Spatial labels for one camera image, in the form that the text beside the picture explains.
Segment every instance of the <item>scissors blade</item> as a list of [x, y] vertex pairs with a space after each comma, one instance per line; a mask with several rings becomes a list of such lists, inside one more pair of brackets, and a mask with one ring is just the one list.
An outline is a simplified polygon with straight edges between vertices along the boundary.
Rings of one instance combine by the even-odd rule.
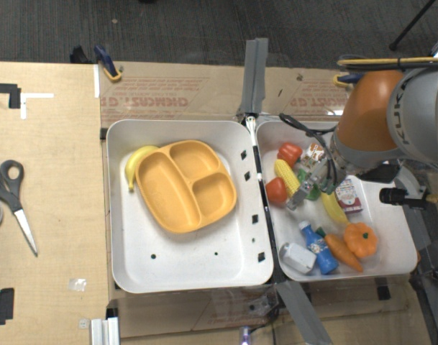
[[35, 241], [33, 240], [32, 231], [30, 230], [30, 226], [27, 221], [27, 217], [25, 216], [24, 210], [20, 209], [18, 211], [15, 211], [14, 215], [16, 216], [17, 221], [19, 222], [20, 228], [22, 229], [22, 232], [24, 233], [25, 239], [27, 239], [30, 248], [32, 248], [32, 251], [35, 254], [35, 256], [38, 257], [37, 246], [35, 245]]

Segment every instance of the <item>banana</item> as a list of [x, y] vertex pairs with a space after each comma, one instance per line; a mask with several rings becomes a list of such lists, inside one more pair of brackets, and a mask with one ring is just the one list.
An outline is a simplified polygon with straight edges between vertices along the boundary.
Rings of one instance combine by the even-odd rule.
[[332, 220], [334, 220], [338, 224], [348, 225], [350, 223], [347, 215], [337, 202], [337, 199], [335, 198], [335, 193], [327, 194], [325, 192], [321, 192], [321, 199], [327, 214]]
[[126, 175], [126, 180], [129, 186], [129, 191], [134, 191], [134, 178], [135, 178], [135, 168], [139, 161], [145, 155], [157, 150], [159, 147], [156, 146], [144, 146], [135, 151], [131, 157], [127, 160], [126, 166], [124, 167], [124, 174]]

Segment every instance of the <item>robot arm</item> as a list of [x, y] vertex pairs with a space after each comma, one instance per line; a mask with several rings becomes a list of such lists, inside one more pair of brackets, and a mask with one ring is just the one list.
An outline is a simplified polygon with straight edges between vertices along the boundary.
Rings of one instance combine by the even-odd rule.
[[[331, 193], [348, 175], [382, 183], [408, 178], [408, 173], [401, 172], [402, 159], [438, 168], [438, 67], [405, 73], [367, 72], [348, 99], [327, 149], [327, 159], [307, 175], [287, 207], [294, 210], [314, 184]], [[334, 168], [335, 178], [329, 168]], [[421, 188], [409, 192], [417, 199], [425, 194]], [[383, 191], [380, 200], [402, 204], [406, 200], [403, 193]]]

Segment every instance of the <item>dark gray floor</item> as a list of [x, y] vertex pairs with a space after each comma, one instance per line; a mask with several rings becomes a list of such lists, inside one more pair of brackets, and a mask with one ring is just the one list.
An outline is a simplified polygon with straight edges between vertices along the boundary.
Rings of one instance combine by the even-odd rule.
[[74, 46], [114, 60], [242, 65], [245, 40], [268, 37], [268, 66], [336, 68], [343, 54], [426, 55], [438, 0], [391, 52], [428, 0], [0, 0], [0, 60], [66, 63]]

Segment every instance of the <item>blue bottle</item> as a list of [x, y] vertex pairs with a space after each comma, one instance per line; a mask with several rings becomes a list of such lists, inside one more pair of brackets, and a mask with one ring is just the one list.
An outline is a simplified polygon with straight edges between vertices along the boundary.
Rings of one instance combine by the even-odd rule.
[[308, 221], [302, 221], [298, 228], [305, 234], [306, 247], [316, 255], [316, 262], [323, 275], [339, 267], [339, 262], [332, 256], [323, 237], [313, 231]]

